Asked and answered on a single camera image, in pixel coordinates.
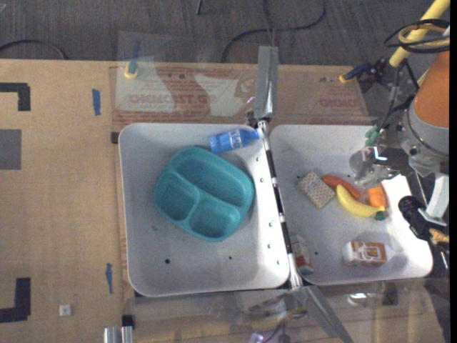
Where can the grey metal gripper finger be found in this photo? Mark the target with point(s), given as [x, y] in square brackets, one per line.
[388, 176]
[366, 180]

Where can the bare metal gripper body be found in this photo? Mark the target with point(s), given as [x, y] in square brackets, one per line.
[394, 157]

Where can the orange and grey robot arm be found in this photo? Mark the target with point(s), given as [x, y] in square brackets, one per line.
[433, 95]

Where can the orange carrot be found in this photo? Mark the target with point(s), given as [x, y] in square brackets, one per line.
[377, 196]

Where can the orange sausage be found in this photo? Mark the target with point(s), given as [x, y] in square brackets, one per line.
[341, 185]

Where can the yellow banana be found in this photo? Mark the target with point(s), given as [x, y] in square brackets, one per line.
[353, 206]

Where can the beige patterned packet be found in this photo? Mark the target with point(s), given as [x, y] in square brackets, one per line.
[316, 189]

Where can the white plastic tray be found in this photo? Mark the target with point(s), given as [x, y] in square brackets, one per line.
[200, 266]
[332, 234]

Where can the white and orange carton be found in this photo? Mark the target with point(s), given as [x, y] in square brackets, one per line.
[367, 253]

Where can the white and red carton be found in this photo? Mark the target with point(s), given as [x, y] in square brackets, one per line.
[301, 254]

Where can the brown cardboard board, red print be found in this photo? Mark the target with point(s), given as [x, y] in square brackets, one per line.
[303, 95]

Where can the blue plastic bottle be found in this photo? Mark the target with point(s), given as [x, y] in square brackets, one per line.
[228, 140]

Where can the teal divided plate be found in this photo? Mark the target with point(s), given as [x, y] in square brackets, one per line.
[203, 191]

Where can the small white square block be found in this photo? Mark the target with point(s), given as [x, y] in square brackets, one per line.
[65, 310]

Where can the black cylinder on white bracket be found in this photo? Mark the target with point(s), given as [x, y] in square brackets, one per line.
[414, 213]

